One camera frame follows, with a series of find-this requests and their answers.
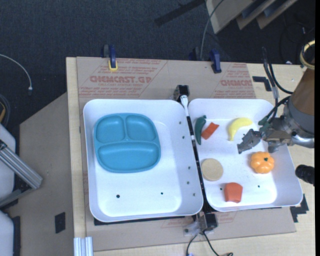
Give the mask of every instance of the white cable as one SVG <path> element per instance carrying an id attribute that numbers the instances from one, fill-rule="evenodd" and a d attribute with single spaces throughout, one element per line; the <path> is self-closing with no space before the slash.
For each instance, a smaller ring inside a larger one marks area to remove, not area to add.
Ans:
<path id="1" fill-rule="evenodd" d="M 213 11 L 211 12 L 209 18 L 208 18 L 208 21 L 206 22 L 206 25 L 205 25 L 205 28 L 204 28 L 204 32 L 203 32 L 203 35 L 202 35 L 202 42 L 201 42 L 201 50 L 200 50 L 200 60 L 202 61 L 202 53 L 203 53 L 203 50 L 204 50 L 204 43 L 205 43 L 205 36 L 206 36 L 206 32 L 207 32 L 207 28 L 208 28 L 208 25 L 209 25 L 209 22 L 211 20 L 211 17 L 212 15 L 214 15 L 216 9 L 219 7 L 219 5 L 223 2 L 224 0 L 221 0 L 215 8 L 213 8 Z"/>
<path id="2" fill-rule="evenodd" d="M 6 56 L 6 55 L 3 55 L 3 54 L 1 54 L 1 53 L 0 53 L 0 56 L 1 56 L 1 57 L 4 57 L 4 58 L 6 58 L 6 59 L 8 59 L 8 60 L 10 60 L 10 61 L 12 61 L 12 62 L 14 62 L 14 63 L 16 63 L 20 68 L 23 69 L 23 71 L 26 73 L 26 75 L 27 75 L 27 77 L 28 77 L 28 79 L 29 79 L 29 84 L 30 84 L 30 85 L 29 85 L 29 88 L 28 88 L 28 93 L 29 93 L 29 95 L 31 95 L 32 90 L 33 90 L 33 88 L 32 88 L 32 82 L 31 82 L 30 75 L 29 75 L 29 73 L 26 71 L 26 69 L 25 69 L 19 62 L 15 61 L 13 58 L 10 58 L 10 57 L 8 57 L 8 56 Z"/>

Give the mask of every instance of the white tray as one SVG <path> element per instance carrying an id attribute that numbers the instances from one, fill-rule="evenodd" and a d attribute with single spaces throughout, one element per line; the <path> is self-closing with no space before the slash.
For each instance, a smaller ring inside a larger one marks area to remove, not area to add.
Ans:
<path id="1" fill-rule="evenodd" d="M 223 175 L 217 181 L 203 179 L 205 194 L 212 208 L 220 212 L 273 208 L 298 205 L 303 192 L 295 175 L 295 166 L 286 145 L 280 146 L 271 154 L 275 160 L 274 169 L 267 174 L 258 174 L 250 167 L 253 152 L 268 151 L 268 144 L 261 141 L 250 150 L 238 154 L 237 144 L 249 129 L 258 131 L 260 121 L 273 106 L 262 99 L 194 99 L 190 102 L 189 114 L 193 124 L 196 119 L 206 115 L 205 129 L 210 122 L 219 125 L 212 136 L 201 145 L 197 144 L 199 161 L 208 158 L 218 160 L 223 167 Z M 228 126 L 232 120 L 240 117 L 250 118 L 251 126 L 242 127 L 228 140 Z M 243 186 L 241 202 L 226 202 L 224 186 L 236 182 Z"/>
<path id="2" fill-rule="evenodd" d="M 14 251 L 14 223 L 0 211 L 0 252 L 1 256 L 12 256 Z"/>
<path id="3" fill-rule="evenodd" d="M 134 113 L 150 118 L 161 158 L 150 170 L 110 172 L 98 163 L 94 126 L 101 117 Z M 94 99 L 83 109 L 89 206 L 102 222 L 188 216 L 203 206 L 203 195 L 185 111 L 173 100 Z"/>

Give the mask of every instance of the toy banana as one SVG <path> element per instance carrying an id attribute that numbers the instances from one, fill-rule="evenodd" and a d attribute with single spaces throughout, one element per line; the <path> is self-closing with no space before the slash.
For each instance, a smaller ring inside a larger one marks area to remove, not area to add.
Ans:
<path id="1" fill-rule="evenodd" d="M 198 142 L 199 145 L 201 145 L 201 132 L 202 128 L 204 127 L 206 123 L 206 116 L 201 116 L 195 121 L 195 126 L 194 126 L 194 136 L 196 139 L 196 142 Z"/>
<path id="2" fill-rule="evenodd" d="M 240 117 L 235 119 L 229 126 L 228 129 L 228 133 L 229 133 L 229 141 L 233 141 L 234 140 L 234 136 L 237 133 L 237 131 L 239 130 L 239 128 L 244 127 L 244 126 L 249 126 L 251 125 L 253 122 L 251 121 L 251 119 L 247 118 L 247 117 Z"/>

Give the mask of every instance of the green toy vegetable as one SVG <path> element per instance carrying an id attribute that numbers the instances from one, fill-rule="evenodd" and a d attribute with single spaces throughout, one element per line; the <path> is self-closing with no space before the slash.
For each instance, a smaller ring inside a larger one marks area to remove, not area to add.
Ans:
<path id="1" fill-rule="evenodd" d="M 206 123 L 206 116 L 201 116 L 195 121 L 195 126 L 194 126 L 194 135 L 196 142 L 198 142 L 199 145 L 201 145 L 201 132 L 202 128 L 204 127 Z"/>

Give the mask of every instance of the round cookie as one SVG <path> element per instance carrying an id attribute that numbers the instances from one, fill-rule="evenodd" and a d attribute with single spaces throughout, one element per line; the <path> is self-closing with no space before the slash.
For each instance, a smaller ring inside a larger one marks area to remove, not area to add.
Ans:
<path id="1" fill-rule="evenodd" d="M 201 170 L 203 177 L 211 182 L 219 180 L 224 173 L 221 163 L 213 158 L 205 159 L 201 164 Z"/>

